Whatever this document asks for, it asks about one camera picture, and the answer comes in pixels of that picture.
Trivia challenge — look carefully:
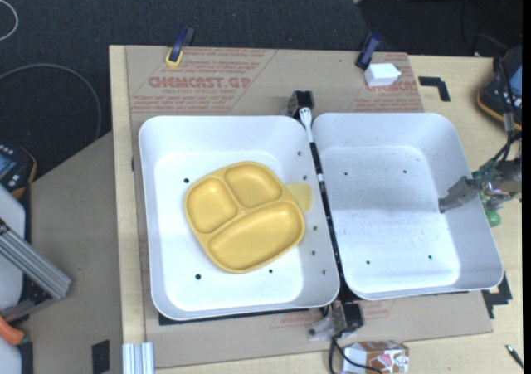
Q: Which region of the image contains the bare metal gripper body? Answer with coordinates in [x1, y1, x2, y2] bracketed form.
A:
[475, 158, 523, 202]

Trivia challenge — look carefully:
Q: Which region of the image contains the white plastic tray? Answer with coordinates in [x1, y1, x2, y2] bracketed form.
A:
[138, 114, 341, 321]
[310, 112, 505, 301]

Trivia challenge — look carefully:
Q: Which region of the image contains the thin black and white rod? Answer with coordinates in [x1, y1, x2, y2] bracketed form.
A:
[299, 107, 346, 304]

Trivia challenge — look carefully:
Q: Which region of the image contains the white rectangular block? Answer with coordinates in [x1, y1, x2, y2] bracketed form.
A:
[363, 62, 403, 88]

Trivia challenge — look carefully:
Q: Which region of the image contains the black pen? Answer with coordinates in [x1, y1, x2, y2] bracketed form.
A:
[504, 344, 524, 368]

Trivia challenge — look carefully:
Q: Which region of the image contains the brown and white carton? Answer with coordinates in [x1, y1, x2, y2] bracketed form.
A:
[341, 340, 411, 374]

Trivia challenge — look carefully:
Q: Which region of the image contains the yellow divided plate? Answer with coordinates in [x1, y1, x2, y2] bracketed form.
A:
[183, 160, 307, 274]

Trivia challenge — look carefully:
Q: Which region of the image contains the brown cardboard board red print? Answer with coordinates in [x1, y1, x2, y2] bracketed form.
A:
[124, 45, 495, 369]

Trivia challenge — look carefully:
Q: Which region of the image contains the black block with thin wires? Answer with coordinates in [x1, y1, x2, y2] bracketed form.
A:
[307, 301, 366, 343]
[281, 90, 315, 117]

